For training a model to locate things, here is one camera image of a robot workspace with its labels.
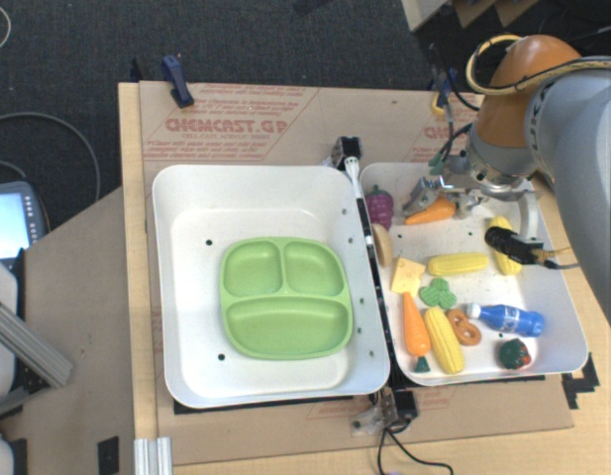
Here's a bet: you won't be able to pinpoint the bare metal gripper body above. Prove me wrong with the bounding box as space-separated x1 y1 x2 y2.
443 153 530 203

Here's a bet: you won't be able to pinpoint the orange carrot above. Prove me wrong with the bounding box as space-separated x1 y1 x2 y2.
403 195 458 227
402 290 433 373

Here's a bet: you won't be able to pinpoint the purple grapes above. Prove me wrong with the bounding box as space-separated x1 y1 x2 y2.
364 184 396 231

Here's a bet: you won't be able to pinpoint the yellow corn cob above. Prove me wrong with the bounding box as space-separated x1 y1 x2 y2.
487 215 524 277
422 306 466 376
427 251 491 278

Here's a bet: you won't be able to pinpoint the tan round bread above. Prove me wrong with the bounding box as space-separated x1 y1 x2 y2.
371 223 395 268

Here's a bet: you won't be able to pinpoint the thin black and white rod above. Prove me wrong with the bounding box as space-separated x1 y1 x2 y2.
343 155 396 391

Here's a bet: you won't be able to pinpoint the yellow cheese wedge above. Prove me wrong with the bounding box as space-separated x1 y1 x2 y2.
389 256 428 299

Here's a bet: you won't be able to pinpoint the white plastic tray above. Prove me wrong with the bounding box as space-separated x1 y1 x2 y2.
151 164 392 410
358 161 590 388

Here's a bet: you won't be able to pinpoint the green leafy vegetable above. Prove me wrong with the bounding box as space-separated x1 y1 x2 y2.
418 277 458 311

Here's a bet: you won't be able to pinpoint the blue bottle white cap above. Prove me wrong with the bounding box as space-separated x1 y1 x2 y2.
464 302 546 338

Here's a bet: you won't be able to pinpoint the brown pretzel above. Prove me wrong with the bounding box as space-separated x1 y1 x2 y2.
445 308 483 347

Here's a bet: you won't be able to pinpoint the green and red toy fruit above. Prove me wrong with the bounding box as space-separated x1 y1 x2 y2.
498 337 533 371

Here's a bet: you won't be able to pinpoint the brown cardboard board red print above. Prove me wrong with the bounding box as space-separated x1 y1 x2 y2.
138 80 577 467

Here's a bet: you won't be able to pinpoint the green divided plate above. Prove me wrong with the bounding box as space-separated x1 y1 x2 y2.
219 236 356 362

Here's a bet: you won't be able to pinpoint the black cylinder on white bracket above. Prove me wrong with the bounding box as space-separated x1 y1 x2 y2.
483 189 547 267

